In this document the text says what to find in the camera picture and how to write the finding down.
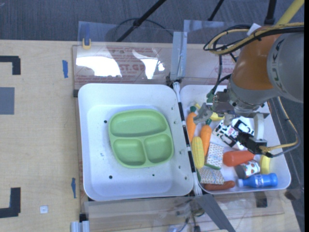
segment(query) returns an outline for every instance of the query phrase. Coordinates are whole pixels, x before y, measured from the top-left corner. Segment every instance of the toy sausage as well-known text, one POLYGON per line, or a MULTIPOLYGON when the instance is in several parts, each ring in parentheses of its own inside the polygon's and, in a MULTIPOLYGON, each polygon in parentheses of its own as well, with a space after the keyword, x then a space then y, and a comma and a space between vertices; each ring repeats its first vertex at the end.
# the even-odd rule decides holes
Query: toy sausage
POLYGON ((226 189, 233 188, 234 186, 235 186, 235 182, 233 180, 225 181, 223 185, 204 184, 204 188, 209 191, 226 190, 226 189))

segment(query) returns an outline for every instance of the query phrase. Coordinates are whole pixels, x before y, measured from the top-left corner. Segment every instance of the orange carrot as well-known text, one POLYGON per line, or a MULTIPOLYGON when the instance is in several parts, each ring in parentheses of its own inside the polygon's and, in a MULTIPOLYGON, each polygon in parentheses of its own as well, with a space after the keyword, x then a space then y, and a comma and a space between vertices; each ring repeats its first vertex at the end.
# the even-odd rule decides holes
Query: orange carrot
POLYGON ((202 139, 202 142, 203 142, 204 156, 206 156, 207 152, 208 152, 209 144, 210 144, 210 141, 211 141, 211 132, 212 132, 212 129, 211 129, 210 125, 203 125, 202 126, 200 134, 201 134, 201 139, 202 139))
POLYGON ((187 124, 187 132, 188 132, 188 137, 189 141, 192 142, 195 128, 197 127, 196 124, 193 121, 193 118, 196 116, 196 113, 191 112, 188 114, 188 117, 186 119, 186 124, 187 124))

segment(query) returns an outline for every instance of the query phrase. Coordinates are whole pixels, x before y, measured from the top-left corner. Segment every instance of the gray square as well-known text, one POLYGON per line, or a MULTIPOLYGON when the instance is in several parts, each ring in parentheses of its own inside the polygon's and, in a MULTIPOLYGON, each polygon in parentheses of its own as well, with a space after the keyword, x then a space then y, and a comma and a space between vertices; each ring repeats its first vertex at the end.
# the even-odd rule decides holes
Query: gray square
POLYGON ((0 87, 0 115, 14 114, 14 87, 0 87))

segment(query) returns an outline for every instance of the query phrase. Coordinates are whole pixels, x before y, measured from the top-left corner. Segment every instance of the yellow toy object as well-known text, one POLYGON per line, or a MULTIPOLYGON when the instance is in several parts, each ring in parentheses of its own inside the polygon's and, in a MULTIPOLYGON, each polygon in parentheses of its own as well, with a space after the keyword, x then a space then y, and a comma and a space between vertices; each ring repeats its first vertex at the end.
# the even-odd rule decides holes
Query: yellow toy object
POLYGON ((194 106, 196 106, 197 109, 200 109, 200 108, 201 108, 201 106, 200 106, 198 103, 195 103, 194 106))
POLYGON ((269 169, 269 165, 270 165, 270 158, 264 155, 261 155, 260 158, 260 168, 261 174, 269 174, 270 173, 270 169, 269 169))
POLYGON ((213 112, 212 115, 211 115, 211 117, 210 117, 210 119, 211 119, 212 121, 219 121, 219 120, 224 119, 224 117, 219 117, 217 113, 213 112))
POLYGON ((91 39, 89 39, 89 45, 85 44, 85 38, 83 38, 83 49, 89 50, 91 48, 91 39))
POLYGON ((203 142, 200 137, 194 137, 192 139, 191 149, 195 167, 197 169, 202 168, 205 163, 205 156, 204 156, 203 142))

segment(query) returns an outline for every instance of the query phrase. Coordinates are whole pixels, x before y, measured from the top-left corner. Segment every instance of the blue bottle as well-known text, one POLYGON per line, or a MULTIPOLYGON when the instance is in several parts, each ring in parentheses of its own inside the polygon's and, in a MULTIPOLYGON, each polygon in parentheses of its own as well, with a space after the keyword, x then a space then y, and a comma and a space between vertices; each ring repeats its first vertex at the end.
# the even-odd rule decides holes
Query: blue bottle
POLYGON ((270 174, 254 174, 247 179, 238 179, 238 186, 250 186, 253 188, 275 187, 278 184, 278 178, 275 173, 270 174))

